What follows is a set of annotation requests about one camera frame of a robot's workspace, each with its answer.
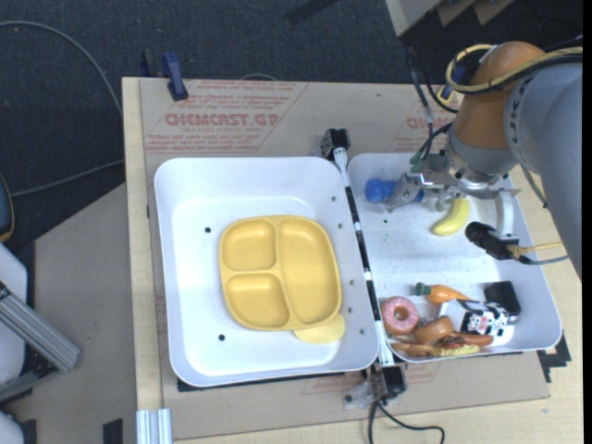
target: blue clamp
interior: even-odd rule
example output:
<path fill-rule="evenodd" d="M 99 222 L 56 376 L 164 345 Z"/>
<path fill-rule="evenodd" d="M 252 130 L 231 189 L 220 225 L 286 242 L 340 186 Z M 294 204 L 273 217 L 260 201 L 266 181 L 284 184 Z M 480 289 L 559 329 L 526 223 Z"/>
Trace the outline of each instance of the blue clamp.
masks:
<path fill-rule="evenodd" d="M 172 51 L 166 51 L 163 54 L 163 70 L 170 82 L 168 83 L 168 90 L 170 91 L 173 100 L 187 99 L 187 89 L 183 84 L 183 78 L 181 77 L 181 63 L 177 55 Z"/>

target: white tray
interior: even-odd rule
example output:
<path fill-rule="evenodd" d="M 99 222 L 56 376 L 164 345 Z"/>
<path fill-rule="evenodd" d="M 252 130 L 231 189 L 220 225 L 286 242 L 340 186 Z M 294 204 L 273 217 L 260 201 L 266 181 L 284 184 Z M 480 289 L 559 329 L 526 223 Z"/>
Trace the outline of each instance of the white tray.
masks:
<path fill-rule="evenodd" d="M 212 387 L 360 370 L 378 351 L 352 218 L 339 171 L 315 157 L 177 158 L 154 178 L 162 246 L 170 360 L 177 376 Z M 345 335 L 328 345 L 291 331 L 240 326 L 224 302 L 218 243 L 232 222 L 296 215 L 318 222 L 333 243 Z"/>
<path fill-rule="evenodd" d="M 351 187 L 364 231 L 370 269 L 378 301 L 401 295 L 411 299 L 420 315 L 435 316 L 438 310 L 425 297 L 414 296 L 414 285 L 446 284 L 475 300 L 484 300 L 484 285 L 509 280 L 522 307 L 518 322 L 507 327 L 493 344 L 479 355 L 542 350 L 561 338 L 561 320 L 543 270 L 513 260 L 499 261 L 487 255 L 464 236 L 463 229 L 449 237 L 438 237 L 429 229 L 446 213 L 426 203 L 408 203 L 389 213 L 383 203 L 370 203 L 364 188 L 369 179 L 397 180 L 409 170 L 411 154 L 359 154 L 349 163 Z M 500 187 L 512 189 L 509 180 Z M 469 198 L 468 222 L 496 226 L 493 201 Z M 532 245 L 519 204 L 514 198 L 514 233 L 521 245 Z M 413 358 L 398 354 L 408 362 L 442 360 Z"/>

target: black floor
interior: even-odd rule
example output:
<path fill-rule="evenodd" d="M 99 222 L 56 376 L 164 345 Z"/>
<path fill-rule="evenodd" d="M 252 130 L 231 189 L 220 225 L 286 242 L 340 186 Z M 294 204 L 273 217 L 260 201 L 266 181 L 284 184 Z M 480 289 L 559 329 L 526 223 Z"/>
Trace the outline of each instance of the black floor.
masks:
<path fill-rule="evenodd" d="M 175 50 L 186 78 L 409 83 L 406 47 L 442 82 L 473 43 L 543 48 L 583 33 L 583 0 L 517 0 L 481 26 L 472 9 L 443 28 L 426 15 L 397 38 L 384 0 L 0 0 L 2 21 L 64 32 L 120 96 L 146 48 Z M 0 173 L 15 194 L 14 251 L 124 182 L 121 164 L 45 191 L 29 188 L 123 158 L 116 104 L 72 42 L 39 27 L 0 28 Z"/>

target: pink donut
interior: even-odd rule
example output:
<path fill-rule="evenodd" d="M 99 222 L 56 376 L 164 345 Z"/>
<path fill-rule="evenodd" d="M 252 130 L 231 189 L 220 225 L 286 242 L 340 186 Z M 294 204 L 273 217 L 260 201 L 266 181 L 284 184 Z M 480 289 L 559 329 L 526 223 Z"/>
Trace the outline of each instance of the pink donut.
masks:
<path fill-rule="evenodd" d="M 388 298 L 380 306 L 380 312 L 385 329 L 395 336 L 409 334 L 419 322 L 415 304 L 402 296 Z"/>

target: banana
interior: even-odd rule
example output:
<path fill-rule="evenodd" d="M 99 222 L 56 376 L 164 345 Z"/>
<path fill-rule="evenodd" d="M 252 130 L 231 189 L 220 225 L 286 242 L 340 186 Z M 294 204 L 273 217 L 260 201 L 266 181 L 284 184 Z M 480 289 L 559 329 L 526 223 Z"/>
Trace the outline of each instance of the banana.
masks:
<path fill-rule="evenodd" d="M 458 232 L 466 223 L 470 210 L 471 205 L 466 198 L 455 199 L 452 201 L 449 214 L 434 224 L 430 231 L 441 237 Z"/>

